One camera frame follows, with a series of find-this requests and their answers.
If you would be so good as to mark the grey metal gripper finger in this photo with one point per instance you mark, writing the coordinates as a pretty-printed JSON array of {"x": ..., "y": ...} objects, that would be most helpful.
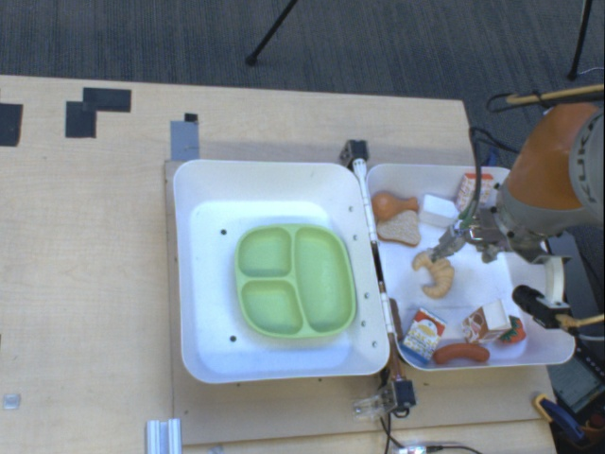
[
  {"x": 439, "y": 252},
  {"x": 453, "y": 237}
]

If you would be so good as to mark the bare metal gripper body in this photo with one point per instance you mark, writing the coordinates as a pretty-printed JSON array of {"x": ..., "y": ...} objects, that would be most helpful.
[{"x": 491, "y": 234}]

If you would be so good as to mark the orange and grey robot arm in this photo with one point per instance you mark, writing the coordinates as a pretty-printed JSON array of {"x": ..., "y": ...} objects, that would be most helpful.
[{"x": 543, "y": 168}]

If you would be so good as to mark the tan toy croissant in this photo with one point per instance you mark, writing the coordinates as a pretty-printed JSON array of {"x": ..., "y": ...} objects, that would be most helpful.
[{"x": 442, "y": 279}]

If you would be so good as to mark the white cube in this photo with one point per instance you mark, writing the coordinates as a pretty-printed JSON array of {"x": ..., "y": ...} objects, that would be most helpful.
[{"x": 437, "y": 210}]

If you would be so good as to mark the toy bread slice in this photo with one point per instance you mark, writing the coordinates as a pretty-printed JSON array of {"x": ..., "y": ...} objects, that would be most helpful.
[{"x": 402, "y": 230}]

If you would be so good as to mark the white plastic tray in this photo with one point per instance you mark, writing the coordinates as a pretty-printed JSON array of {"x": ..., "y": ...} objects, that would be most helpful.
[
  {"x": 212, "y": 301},
  {"x": 477, "y": 282}
]

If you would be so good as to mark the orange and white carton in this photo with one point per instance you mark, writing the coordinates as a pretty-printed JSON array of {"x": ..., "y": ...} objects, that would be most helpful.
[{"x": 468, "y": 189}]

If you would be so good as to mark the brown toy chicken drumstick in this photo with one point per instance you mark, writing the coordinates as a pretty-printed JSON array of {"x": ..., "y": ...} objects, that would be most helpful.
[{"x": 387, "y": 204}]

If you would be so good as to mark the brown and white carton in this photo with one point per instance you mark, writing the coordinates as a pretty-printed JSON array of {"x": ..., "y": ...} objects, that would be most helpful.
[{"x": 487, "y": 322}]

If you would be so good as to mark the red blue and yellow carton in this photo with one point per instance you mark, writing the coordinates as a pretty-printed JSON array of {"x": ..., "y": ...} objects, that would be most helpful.
[{"x": 423, "y": 336}]

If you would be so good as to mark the thin black and white rod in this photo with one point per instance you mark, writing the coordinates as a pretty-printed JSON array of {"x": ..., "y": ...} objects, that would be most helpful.
[{"x": 366, "y": 197}]

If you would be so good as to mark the red toy strawberry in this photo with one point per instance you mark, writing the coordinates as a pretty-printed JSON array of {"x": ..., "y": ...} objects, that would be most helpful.
[{"x": 515, "y": 331}]

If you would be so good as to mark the red toy sausage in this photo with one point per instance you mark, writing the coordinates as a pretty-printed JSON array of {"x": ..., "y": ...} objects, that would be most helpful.
[{"x": 461, "y": 354}]

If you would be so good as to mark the green divided plate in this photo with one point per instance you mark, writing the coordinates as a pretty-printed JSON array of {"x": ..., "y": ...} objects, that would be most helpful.
[{"x": 321, "y": 277}]

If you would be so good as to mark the black tripod leg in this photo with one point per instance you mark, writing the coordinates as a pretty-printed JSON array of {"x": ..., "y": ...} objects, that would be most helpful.
[
  {"x": 283, "y": 14},
  {"x": 583, "y": 22}
]

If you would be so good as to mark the black cylinder on white bracket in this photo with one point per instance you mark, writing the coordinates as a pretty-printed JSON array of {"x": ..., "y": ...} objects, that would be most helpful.
[{"x": 536, "y": 306}]

